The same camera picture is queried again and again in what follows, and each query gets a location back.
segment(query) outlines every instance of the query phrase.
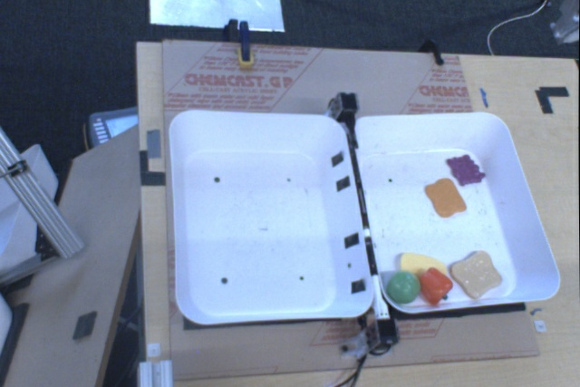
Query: black corner marker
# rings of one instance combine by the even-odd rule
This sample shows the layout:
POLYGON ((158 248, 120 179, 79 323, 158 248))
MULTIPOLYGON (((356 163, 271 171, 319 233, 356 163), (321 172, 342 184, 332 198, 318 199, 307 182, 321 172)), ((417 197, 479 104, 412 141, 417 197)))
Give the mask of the black corner marker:
POLYGON ((550 97, 568 97, 569 95, 566 87, 540 87, 536 91, 537 101, 540 103, 543 113, 554 113, 550 97))
POLYGON ((142 186, 165 186, 165 173, 149 171, 149 154, 146 150, 139 152, 141 185, 142 186))

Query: toy food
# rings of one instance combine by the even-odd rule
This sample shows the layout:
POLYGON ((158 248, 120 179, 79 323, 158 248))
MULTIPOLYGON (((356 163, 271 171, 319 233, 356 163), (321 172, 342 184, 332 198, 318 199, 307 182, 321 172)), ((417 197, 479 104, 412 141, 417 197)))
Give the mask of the toy food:
POLYGON ((430 267, 419 276, 420 293, 431 305, 436 305, 453 288, 451 279, 435 267, 430 267))
POLYGON ((397 271, 387 284, 387 295, 397 304, 409 304, 420 290, 419 279, 409 271, 397 271))
POLYGON ((486 177, 485 173, 479 171, 479 166, 471 159, 469 155, 455 157, 446 160, 451 168, 451 173, 461 186, 481 182, 486 177))
POLYGON ((425 193, 433 203, 437 214, 442 218, 448 218, 467 209, 463 197, 449 178, 439 179, 434 184, 430 184, 425 188, 425 193))
POLYGON ((401 271, 409 271, 416 276, 420 276, 430 267, 439 269, 444 275, 448 273, 444 263, 430 256, 420 255, 418 253, 403 253, 401 255, 401 271))
POLYGON ((459 261, 451 266, 451 275, 465 293, 471 298, 477 299, 489 289, 501 284, 501 275, 493 266, 491 257, 483 251, 459 261))

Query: aluminum rail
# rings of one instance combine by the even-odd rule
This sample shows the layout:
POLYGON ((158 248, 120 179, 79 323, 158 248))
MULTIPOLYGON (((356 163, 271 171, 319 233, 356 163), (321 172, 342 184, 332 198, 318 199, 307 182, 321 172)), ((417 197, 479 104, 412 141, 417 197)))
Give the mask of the aluminum rail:
POLYGON ((70 258, 84 247, 53 200, 28 169, 0 127, 0 178, 5 178, 59 256, 70 258))

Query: toy bread slice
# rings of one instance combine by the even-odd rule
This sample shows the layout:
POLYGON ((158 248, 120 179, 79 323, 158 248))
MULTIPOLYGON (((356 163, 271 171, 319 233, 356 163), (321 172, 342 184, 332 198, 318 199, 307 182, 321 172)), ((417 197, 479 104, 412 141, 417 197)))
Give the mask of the toy bread slice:
POLYGON ((479 251, 451 266, 451 275, 471 298, 480 298, 501 284, 501 275, 491 257, 479 251))
POLYGON ((451 179, 439 179, 434 184, 426 186, 425 193, 433 203, 437 214, 443 218, 448 218, 467 209, 463 197, 451 179))

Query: yellow toy cheese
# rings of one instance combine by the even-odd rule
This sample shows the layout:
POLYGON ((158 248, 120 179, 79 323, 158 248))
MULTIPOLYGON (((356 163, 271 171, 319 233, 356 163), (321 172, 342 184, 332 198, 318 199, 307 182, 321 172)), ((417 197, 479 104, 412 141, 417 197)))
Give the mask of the yellow toy cheese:
POLYGON ((440 262, 438 259, 417 253, 403 253, 401 255, 401 271, 409 271, 410 273, 419 276, 430 267, 436 268, 445 276, 449 274, 445 264, 440 262))

